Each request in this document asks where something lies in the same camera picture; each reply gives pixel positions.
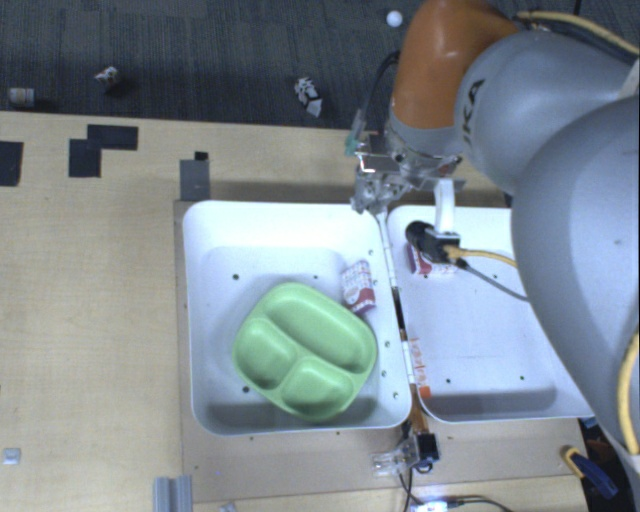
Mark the black block with thin wires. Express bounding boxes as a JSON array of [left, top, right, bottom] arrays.
[[415, 432, 443, 466]]

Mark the thin black and white rod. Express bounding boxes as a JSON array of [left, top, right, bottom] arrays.
[[375, 211, 433, 437]]

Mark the green divided plate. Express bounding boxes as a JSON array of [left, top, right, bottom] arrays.
[[230, 281, 379, 423]]

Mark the red and white carton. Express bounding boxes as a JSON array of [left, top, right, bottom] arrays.
[[340, 259, 378, 314]]

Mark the white plastic tray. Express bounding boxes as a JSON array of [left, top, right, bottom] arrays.
[[386, 204, 597, 424], [181, 199, 413, 438]]

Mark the black and white carton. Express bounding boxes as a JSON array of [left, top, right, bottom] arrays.
[[293, 76, 324, 119]]

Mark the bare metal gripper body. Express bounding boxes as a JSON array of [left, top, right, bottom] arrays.
[[355, 130, 462, 192]]

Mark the black cylinder on white bracket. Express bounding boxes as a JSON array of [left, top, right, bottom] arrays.
[[404, 178, 469, 265]]

